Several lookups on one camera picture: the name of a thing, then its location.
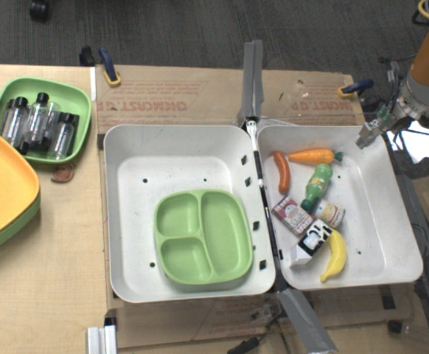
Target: yellow banana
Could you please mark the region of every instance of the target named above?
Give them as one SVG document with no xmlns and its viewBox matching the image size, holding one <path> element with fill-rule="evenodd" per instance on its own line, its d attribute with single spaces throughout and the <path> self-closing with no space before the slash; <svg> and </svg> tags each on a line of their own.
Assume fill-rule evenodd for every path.
<svg viewBox="0 0 429 354">
<path fill-rule="evenodd" d="M 329 259 L 326 271 L 319 277 L 322 282 L 333 275 L 339 274 L 344 265 L 346 265 L 347 258 L 346 243 L 339 232 L 332 229 L 327 242 L 331 248 L 331 258 Z"/>
</svg>

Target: green bottle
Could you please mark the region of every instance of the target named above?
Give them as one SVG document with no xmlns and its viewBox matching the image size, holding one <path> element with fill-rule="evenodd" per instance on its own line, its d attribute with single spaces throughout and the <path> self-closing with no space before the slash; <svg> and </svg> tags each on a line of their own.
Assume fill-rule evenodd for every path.
<svg viewBox="0 0 429 354">
<path fill-rule="evenodd" d="M 332 168 L 328 164 L 319 164 L 306 186 L 306 198 L 301 203 L 301 208 L 310 213 L 315 202 L 324 195 L 329 180 L 332 177 Z"/>
</svg>

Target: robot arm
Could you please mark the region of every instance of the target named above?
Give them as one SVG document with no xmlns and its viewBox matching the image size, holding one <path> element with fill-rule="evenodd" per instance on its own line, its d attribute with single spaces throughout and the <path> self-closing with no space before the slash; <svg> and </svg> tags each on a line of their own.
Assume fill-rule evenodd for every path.
<svg viewBox="0 0 429 354">
<path fill-rule="evenodd" d="M 429 0 L 421 0 L 418 11 L 428 22 L 413 20 L 416 24 L 429 26 Z M 377 118 L 366 122 L 360 130 L 357 146 L 364 148 L 370 145 L 377 136 L 386 131 L 400 131 L 409 127 L 417 120 L 429 128 L 429 32 L 419 48 L 413 63 L 405 77 L 398 83 L 398 65 L 391 62 L 388 78 L 392 84 L 391 96 L 388 102 L 377 113 Z"/>
</svg>

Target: orange plate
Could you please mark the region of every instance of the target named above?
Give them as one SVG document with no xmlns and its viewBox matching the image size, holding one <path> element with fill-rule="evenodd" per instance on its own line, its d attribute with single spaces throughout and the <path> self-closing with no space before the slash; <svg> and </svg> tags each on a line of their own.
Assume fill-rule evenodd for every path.
<svg viewBox="0 0 429 354">
<path fill-rule="evenodd" d="M 0 137 L 0 230 L 38 197 L 39 178 L 28 162 Z"/>
</svg>

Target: dark gray carpet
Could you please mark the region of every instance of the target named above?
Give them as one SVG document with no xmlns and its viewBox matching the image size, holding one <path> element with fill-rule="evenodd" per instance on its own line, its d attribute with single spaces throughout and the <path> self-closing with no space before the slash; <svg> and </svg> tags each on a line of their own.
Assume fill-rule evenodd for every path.
<svg viewBox="0 0 429 354">
<path fill-rule="evenodd" d="M 380 56 L 416 53 L 427 29 L 411 23 L 419 0 L 0 0 L 0 63 L 78 66 L 88 44 L 115 64 L 243 67 L 243 44 L 264 42 L 264 69 L 371 78 L 388 95 Z M 402 73 L 410 65 L 402 62 Z"/>
</svg>

